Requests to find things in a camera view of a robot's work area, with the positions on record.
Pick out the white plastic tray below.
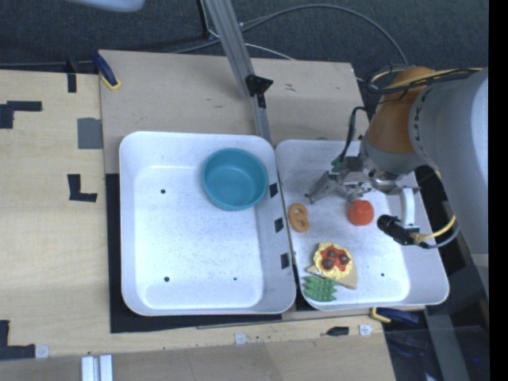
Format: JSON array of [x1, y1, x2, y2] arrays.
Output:
[[274, 138, 451, 312], [118, 130, 298, 317]]

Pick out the pale wood board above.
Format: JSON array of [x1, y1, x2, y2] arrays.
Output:
[[98, 48, 389, 329]]

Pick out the black cylinder on white bracket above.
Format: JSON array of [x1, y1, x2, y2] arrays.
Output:
[[375, 187, 421, 247]]

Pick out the toy pizza slice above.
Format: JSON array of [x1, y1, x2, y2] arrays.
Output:
[[306, 242, 359, 291]]

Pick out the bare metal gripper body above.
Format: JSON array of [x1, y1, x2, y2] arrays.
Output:
[[335, 156, 405, 194]]

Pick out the red toy tomato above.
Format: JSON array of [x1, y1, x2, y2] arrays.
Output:
[[348, 198, 375, 227]]

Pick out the blue bowl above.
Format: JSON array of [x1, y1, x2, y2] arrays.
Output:
[[201, 148, 270, 213]]

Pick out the orange pretzel biscuit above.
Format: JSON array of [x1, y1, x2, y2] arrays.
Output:
[[287, 202, 311, 233]]

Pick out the green toy pea pods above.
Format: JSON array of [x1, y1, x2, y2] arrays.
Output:
[[302, 275, 339, 303]]

